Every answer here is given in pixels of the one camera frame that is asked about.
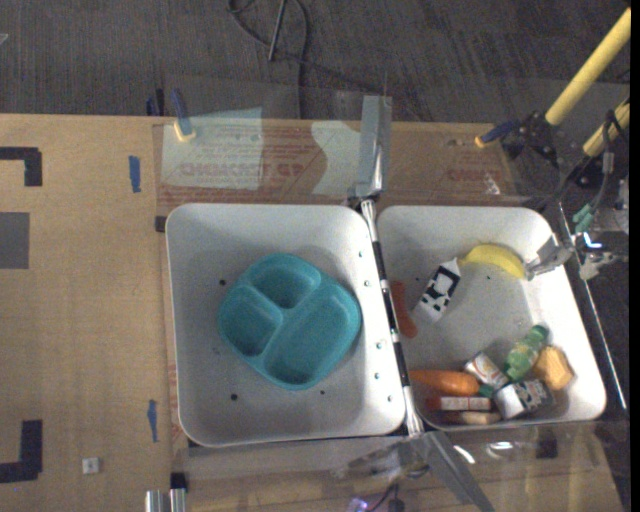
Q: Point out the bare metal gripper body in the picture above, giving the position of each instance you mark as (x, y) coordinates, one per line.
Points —
(607, 242)

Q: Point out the white and orange small can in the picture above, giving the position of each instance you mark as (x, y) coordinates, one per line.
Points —
(484, 370)

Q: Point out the brown cardboard board red print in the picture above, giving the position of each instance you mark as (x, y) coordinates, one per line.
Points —
(425, 165)

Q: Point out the tan biscuit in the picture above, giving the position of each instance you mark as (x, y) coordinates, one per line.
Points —
(475, 417)

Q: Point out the small white square block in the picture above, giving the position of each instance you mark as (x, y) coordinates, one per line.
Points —
(91, 465)

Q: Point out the black and white milk carton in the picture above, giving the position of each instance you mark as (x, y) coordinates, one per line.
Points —
(437, 292)

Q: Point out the orange carrot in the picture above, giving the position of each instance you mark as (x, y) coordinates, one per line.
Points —
(445, 382)

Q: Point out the teal divided plate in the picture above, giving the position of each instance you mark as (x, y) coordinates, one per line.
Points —
(290, 320)

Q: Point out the yellow banana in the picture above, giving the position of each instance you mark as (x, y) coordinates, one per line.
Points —
(495, 256)

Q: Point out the red sausage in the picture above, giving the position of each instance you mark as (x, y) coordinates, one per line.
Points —
(402, 310)

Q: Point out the white plastic tray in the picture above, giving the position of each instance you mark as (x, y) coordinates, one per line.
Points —
(210, 400)
(495, 310)

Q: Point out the white carton with dark print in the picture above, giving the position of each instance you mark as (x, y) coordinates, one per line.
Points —
(522, 397)

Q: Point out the yellow-orange toy bread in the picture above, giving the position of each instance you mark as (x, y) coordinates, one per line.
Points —
(552, 369)

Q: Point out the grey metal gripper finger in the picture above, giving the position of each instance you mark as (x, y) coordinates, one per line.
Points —
(549, 248)
(545, 267)

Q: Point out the red and white packet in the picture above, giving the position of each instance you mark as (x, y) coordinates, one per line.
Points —
(457, 403)

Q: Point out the green clear plastic bottle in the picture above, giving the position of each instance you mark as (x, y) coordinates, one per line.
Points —
(522, 357)

